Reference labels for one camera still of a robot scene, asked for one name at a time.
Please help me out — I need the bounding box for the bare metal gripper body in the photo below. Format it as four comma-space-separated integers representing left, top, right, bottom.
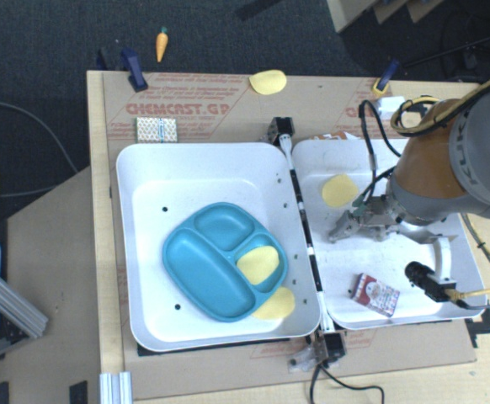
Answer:
352, 195, 411, 233

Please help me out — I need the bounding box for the thin black and white rod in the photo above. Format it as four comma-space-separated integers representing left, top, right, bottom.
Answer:
279, 134, 335, 332

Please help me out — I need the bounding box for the white plastic tray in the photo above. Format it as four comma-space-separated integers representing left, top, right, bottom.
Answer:
115, 141, 323, 354
290, 137, 489, 332

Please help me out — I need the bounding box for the yellow potato chip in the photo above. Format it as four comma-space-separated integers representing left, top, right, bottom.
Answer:
250, 285, 297, 322
321, 173, 360, 210
236, 245, 280, 287
248, 68, 289, 97

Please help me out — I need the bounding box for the red and white carton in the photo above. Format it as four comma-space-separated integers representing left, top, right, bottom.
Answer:
349, 272, 402, 319

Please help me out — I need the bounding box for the orange and white packet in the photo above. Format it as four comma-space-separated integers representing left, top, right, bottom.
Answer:
310, 130, 362, 141

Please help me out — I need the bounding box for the blue divided plate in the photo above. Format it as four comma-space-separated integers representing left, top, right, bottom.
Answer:
161, 201, 290, 324

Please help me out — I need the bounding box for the brown cardboard board red print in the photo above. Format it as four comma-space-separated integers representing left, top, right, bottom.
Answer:
101, 70, 480, 401

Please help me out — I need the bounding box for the white patterned packet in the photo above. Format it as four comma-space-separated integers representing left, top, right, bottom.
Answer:
135, 116, 179, 145

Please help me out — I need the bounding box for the orange toy carrot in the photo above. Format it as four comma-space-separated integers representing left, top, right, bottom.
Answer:
155, 25, 170, 64

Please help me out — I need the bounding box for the black cylinder on white bracket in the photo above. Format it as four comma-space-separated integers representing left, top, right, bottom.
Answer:
399, 221, 459, 304

